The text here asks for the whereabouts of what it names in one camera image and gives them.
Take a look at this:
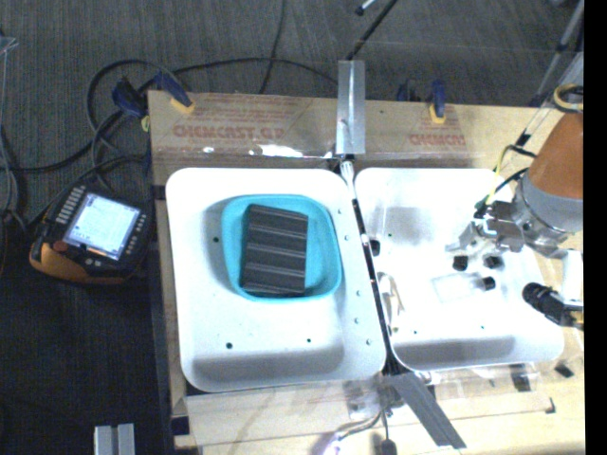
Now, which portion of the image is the black cylinder on white bracket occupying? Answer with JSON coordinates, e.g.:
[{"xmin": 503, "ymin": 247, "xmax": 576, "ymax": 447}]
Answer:
[{"xmin": 521, "ymin": 247, "xmax": 585, "ymax": 331}]

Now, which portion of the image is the white plastic tray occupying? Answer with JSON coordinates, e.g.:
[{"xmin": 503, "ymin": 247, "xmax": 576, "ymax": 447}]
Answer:
[
  {"xmin": 164, "ymin": 166, "xmax": 388, "ymax": 394},
  {"xmin": 353, "ymin": 166, "xmax": 567, "ymax": 373}
]

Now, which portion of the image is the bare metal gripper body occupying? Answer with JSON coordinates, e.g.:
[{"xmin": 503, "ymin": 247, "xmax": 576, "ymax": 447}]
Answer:
[{"xmin": 482, "ymin": 199, "xmax": 571, "ymax": 257}]

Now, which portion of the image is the brown cardboard board red print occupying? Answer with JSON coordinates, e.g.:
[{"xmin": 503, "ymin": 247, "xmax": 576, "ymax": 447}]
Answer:
[{"xmin": 145, "ymin": 89, "xmax": 585, "ymax": 450}]

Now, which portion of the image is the dark grey ribbed block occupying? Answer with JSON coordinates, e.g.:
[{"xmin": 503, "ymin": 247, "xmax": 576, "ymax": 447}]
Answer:
[{"xmin": 237, "ymin": 203, "xmax": 310, "ymax": 298}]

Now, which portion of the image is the blue bowl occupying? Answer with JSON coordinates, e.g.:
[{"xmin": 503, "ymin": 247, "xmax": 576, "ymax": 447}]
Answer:
[{"xmin": 220, "ymin": 193, "xmax": 343, "ymax": 301}]

